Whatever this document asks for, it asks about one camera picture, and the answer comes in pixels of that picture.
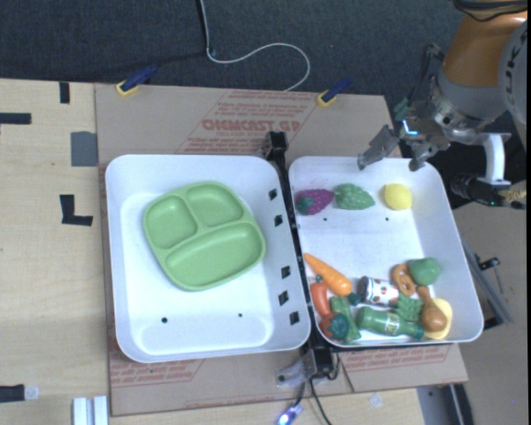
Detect brown pretzel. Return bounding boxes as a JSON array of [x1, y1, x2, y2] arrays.
[[389, 263, 419, 298]]

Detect brown chicken drumstick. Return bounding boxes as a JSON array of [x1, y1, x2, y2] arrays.
[[416, 284, 449, 333]]

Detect yellow lemon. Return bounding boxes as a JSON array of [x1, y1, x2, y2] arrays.
[[382, 182, 414, 212]]

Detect red chili pepper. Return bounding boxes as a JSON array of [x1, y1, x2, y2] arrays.
[[310, 280, 335, 321]]

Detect black block with thin wires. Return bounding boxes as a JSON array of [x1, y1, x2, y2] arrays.
[[262, 130, 290, 161], [308, 345, 338, 379]]

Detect green divided plate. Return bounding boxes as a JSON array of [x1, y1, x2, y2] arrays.
[[142, 181, 267, 293]]

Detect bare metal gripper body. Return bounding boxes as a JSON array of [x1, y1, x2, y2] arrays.
[[396, 103, 493, 151]]

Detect black cylinder on white bracket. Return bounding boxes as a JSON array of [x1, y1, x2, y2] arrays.
[[448, 132, 515, 208]]

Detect green broccoli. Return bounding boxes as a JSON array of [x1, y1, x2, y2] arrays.
[[395, 293, 425, 323]]

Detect white can with red print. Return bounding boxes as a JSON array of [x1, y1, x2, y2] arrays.
[[358, 274, 402, 307]]

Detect green bell pepper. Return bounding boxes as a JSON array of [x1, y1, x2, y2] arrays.
[[407, 256, 443, 287]]

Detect orange carrot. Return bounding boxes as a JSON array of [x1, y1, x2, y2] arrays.
[[303, 252, 353, 298]]

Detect green bottle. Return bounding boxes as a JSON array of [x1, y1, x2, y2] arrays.
[[354, 305, 427, 342]]

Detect red tomato with green top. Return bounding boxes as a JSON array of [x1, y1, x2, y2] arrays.
[[319, 312, 351, 341]]

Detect green celery stalk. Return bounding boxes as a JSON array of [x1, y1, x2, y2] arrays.
[[328, 295, 363, 344]]

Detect brown cardboard board red print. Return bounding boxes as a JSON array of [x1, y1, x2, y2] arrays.
[[93, 81, 470, 418]]

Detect purple grapes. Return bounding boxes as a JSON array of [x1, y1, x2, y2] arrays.
[[294, 188, 335, 217]]

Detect white plastic tray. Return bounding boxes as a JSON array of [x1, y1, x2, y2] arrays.
[[287, 155, 485, 350], [104, 153, 312, 365]]

